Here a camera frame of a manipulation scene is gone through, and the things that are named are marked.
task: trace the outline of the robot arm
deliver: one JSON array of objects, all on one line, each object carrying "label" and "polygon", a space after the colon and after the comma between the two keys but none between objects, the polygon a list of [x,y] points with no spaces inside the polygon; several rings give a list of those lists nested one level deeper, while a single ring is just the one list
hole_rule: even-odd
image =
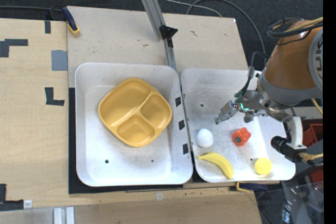
[{"label": "robot arm", "polygon": [[302,161],[301,118],[286,110],[306,99],[323,98],[323,23],[300,20],[284,33],[273,50],[266,67],[257,75],[257,88],[247,90],[254,77],[249,67],[248,81],[235,97],[228,101],[215,118],[215,123],[229,120],[237,112],[244,113],[244,121],[255,116],[270,116],[284,122],[288,137],[276,136],[271,145],[293,162]]}]

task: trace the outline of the yellow ball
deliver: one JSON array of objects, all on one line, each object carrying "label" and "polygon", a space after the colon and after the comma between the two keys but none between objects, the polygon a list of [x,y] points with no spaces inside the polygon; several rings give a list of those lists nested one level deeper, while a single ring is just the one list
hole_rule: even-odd
[{"label": "yellow ball", "polygon": [[267,175],[272,170],[272,162],[268,158],[259,158],[254,164],[254,170],[258,175]]}]

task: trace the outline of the yellow divided plate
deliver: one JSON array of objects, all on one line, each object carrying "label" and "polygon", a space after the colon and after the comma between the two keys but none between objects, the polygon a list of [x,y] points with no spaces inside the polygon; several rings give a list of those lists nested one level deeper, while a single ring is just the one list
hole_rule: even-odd
[{"label": "yellow divided plate", "polygon": [[156,139],[170,123],[169,103],[151,85],[126,79],[99,103],[100,120],[117,138],[131,147],[143,147]]}]

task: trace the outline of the yellow cable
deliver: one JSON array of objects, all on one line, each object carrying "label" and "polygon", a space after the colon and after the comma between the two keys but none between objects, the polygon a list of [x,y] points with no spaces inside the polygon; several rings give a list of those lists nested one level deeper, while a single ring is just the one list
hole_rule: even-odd
[{"label": "yellow cable", "polygon": [[302,29],[302,28],[305,28],[306,26],[314,25],[314,24],[320,23],[322,21],[323,21],[323,17],[320,17],[320,18],[317,18],[315,20],[310,20],[309,22],[306,22],[306,23],[304,23],[302,25],[298,25],[296,27],[287,29],[285,32],[295,31],[295,30],[298,30],[298,29]]},{"label": "yellow cable", "polygon": [[317,104],[316,100],[313,98],[311,99],[311,101],[313,102],[314,106],[316,107],[316,109],[321,113],[321,115],[323,116],[323,110],[319,107],[319,105]]},{"label": "yellow cable", "polygon": [[323,153],[321,154],[309,154],[306,152],[301,152],[299,153],[299,156],[304,160],[304,161],[311,161],[313,159],[321,158],[323,157]]}]

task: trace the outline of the red object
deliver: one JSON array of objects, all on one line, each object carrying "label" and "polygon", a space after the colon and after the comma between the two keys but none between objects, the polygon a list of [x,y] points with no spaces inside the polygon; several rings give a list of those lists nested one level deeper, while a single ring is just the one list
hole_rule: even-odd
[{"label": "red object", "polygon": [[[323,138],[323,123],[322,124],[310,124],[309,128],[303,132],[303,145],[310,147]],[[314,183],[323,181],[323,168],[310,174],[310,177]]]},{"label": "red object", "polygon": [[237,146],[244,146],[251,137],[251,133],[245,128],[240,128],[232,134],[232,140]]}]

